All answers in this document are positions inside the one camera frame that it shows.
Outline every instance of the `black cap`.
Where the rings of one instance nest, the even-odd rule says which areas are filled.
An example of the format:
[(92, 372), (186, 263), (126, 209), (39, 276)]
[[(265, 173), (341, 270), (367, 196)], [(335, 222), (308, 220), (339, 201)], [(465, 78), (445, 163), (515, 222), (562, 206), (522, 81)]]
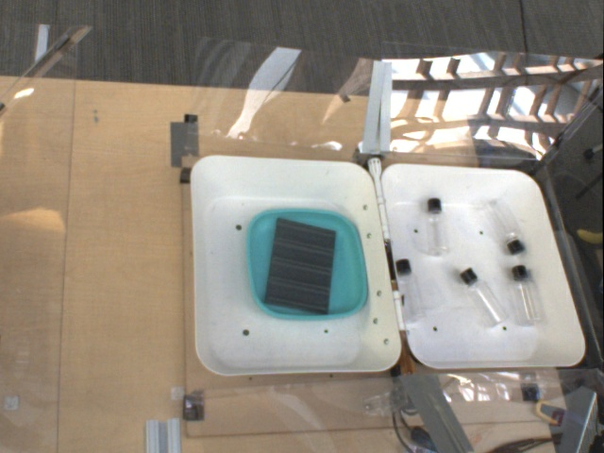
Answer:
[(515, 238), (515, 239), (511, 240), (510, 242), (508, 242), (508, 250), (510, 250), (510, 253), (512, 255), (517, 255), (517, 254), (525, 251), (525, 245), (522, 242), (520, 242), (520, 240)]
[(524, 265), (516, 265), (512, 268), (512, 275), (514, 280), (525, 280), (529, 278), (529, 271)]
[(440, 213), (443, 211), (443, 204), (439, 198), (430, 198), (428, 200), (428, 213)]
[(400, 276), (407, 276), (411, 273), (411, 263), (407, 259), (397, 260), (396, 272)]
[(478, 280), (478, 276), (474, 273), (474, 270), (472, 270), (471, 268), (461, 272), (460, 277), (461, 280), (463, 280), (467, 285), (472, 285)]

